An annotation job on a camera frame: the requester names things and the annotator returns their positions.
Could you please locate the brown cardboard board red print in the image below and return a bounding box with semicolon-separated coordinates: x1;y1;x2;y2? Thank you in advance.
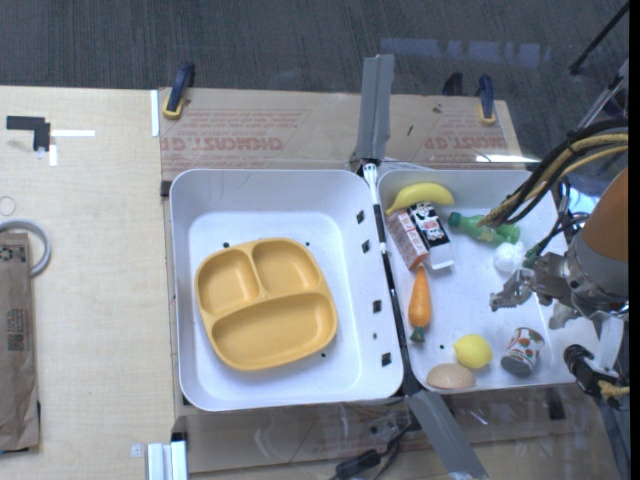
157;85;604;475

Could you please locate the yellow divided plate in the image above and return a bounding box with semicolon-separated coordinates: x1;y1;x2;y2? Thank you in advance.
193;237;340;373

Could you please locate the orange carrot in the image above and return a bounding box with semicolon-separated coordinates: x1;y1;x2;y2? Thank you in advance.
407;265;433;344

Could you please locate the black cylinder on white bracket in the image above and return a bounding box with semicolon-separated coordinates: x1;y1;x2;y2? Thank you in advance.
563;311;627;400

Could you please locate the white tape roll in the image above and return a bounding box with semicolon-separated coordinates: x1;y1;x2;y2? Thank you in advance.
0;218;53;278

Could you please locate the white can with red print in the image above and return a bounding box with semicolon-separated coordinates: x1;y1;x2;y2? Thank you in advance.
500;326;546;379

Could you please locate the yellow lemon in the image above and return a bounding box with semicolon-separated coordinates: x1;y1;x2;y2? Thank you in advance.
453;333;494;370

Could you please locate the yellow banana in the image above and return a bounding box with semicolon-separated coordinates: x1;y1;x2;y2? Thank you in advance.
384;182;456;217

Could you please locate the white plastic tray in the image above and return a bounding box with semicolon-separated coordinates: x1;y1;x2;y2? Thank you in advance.
375;167;592;395
168;168;406;413

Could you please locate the tan bread roll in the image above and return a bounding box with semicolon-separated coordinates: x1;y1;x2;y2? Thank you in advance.
425;362;477;391

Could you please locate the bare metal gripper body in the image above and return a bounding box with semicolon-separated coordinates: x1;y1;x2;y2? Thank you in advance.
528;250;577;305

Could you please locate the black and white milk carton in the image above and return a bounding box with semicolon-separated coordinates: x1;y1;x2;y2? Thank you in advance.
406;201;456;271

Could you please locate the orange carton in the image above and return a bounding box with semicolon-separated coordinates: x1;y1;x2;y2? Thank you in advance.
385;211;430;272

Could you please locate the green plastic bottle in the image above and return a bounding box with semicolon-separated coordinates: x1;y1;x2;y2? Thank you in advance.
447;211;522;248

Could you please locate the white crumpled ball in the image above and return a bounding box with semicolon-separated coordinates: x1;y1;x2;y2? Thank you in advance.
493;240;526;275

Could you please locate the brown paper bag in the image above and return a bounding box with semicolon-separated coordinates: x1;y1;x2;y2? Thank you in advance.
0;231;42;453

